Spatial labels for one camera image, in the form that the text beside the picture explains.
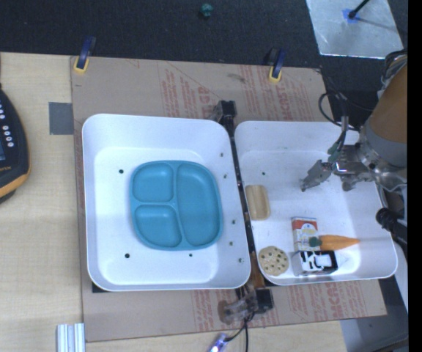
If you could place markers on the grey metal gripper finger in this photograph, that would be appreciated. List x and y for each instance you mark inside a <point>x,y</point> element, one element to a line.
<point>353,183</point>
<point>315,176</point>

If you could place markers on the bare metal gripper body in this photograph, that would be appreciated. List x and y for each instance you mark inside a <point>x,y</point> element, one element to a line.
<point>365,165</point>

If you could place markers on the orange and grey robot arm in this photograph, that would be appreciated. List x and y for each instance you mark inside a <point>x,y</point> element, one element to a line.
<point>390,116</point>

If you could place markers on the white plastic tray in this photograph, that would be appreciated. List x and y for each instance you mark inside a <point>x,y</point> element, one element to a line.
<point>112,204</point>
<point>343,207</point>

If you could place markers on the red and white carton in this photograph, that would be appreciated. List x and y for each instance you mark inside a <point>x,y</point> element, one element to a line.
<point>304,229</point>

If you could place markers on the orange carrot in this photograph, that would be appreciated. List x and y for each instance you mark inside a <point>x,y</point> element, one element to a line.
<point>337,242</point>

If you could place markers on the beige toy bread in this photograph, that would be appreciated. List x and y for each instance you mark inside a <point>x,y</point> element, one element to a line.
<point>257,202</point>

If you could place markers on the thin black and white rod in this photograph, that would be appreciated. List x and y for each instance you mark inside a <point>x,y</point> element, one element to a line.
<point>238,171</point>

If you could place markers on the black and white carton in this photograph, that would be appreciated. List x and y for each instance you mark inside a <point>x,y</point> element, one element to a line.
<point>313,262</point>

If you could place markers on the tan round biscuit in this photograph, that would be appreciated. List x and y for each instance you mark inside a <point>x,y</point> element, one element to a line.
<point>273,260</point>

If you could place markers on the blue divided plate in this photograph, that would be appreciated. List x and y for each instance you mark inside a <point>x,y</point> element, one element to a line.
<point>196,204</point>

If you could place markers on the small green broccoli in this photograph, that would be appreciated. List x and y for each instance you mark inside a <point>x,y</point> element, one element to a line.
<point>206,10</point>

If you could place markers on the brown cardboard board red print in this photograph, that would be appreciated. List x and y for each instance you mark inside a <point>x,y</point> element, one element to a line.
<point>134,86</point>

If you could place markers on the black cylinder on white bracket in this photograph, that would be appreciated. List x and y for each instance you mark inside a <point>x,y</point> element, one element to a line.
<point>390,218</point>

